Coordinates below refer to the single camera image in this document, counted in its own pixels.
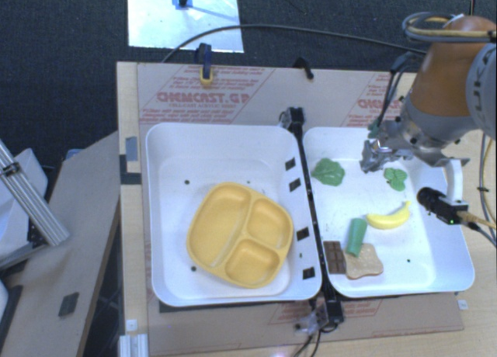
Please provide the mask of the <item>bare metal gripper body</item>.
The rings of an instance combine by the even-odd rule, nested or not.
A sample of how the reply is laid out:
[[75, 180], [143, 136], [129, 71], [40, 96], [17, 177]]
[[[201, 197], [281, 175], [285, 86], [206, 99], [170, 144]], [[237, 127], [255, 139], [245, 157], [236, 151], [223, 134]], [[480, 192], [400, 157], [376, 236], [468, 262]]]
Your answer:
[[394, 150], [394, 161], [418, 158], [430, 166], [441, 166], [443, 162], [443, 142], [431, 138], [409, 116], [382, 123], [381, 147]]

